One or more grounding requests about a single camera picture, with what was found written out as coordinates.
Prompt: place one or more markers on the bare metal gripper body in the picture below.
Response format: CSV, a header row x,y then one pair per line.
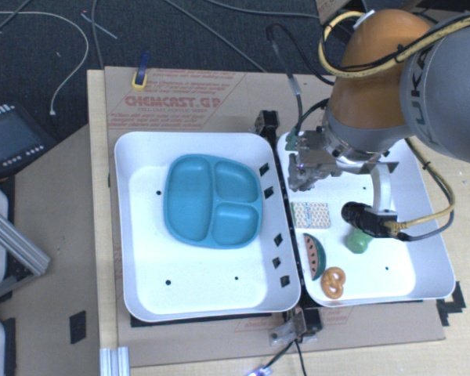
x,y
317,155

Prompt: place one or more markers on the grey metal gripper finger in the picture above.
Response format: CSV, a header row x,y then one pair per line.
x,y
295,179
309,181

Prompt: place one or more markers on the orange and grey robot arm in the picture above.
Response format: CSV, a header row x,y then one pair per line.
x,y
376,77

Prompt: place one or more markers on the white patterned packet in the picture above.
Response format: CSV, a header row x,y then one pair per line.
x,y
310,214

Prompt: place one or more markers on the thin black rod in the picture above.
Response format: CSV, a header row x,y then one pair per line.
x,y
286,218

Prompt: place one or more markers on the red watermelon slice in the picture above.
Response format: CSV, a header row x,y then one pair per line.
x,y
316,255

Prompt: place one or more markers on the green rounded toy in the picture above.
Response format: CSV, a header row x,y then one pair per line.
x,y
356,244

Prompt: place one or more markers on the blue divided plate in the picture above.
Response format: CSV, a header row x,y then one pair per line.
x,y
203,202

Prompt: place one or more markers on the brown cardboard board red print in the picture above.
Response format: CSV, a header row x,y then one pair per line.
x,y
227,100

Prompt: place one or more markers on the orange pretzel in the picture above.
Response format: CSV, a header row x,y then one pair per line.
x,y
332,284

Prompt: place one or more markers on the white plastic tray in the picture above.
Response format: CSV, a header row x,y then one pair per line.
x,y
391,272
203,284

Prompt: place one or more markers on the black cylinder on white bracket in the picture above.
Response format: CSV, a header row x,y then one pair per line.
x,y
370,219

